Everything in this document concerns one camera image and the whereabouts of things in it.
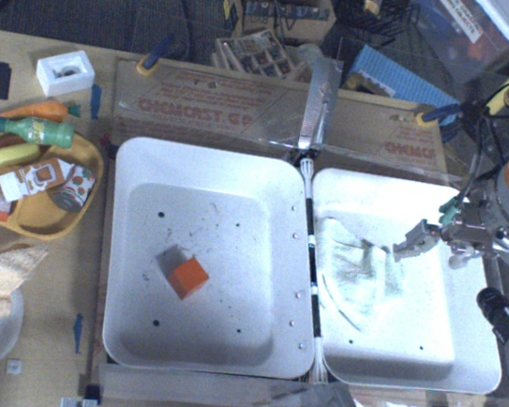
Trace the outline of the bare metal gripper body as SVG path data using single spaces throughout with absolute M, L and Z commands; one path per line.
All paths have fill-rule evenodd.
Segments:
M 454 253 L 469 251 L 509 263 L 509 217 L 498 205 L 454 197 L 441 213 L 442 240 Z

